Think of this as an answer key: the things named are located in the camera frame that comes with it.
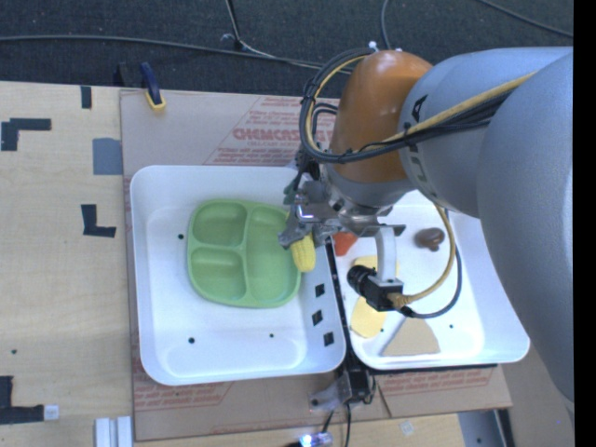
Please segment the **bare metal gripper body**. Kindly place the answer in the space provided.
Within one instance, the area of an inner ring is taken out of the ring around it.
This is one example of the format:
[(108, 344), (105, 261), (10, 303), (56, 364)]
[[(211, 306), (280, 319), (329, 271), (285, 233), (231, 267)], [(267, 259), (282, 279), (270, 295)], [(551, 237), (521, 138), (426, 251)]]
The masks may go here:
[(395, 237), (405, 230), (405, 224), (383, 223), (389, 206), (374, 207), (354, 202), (325, 182), (305, 182), (298, 190), (294, 207), (301, 224), (313, 224), (320, 233), (350, 232), (357, 237), (374, 237), (388, 228)]

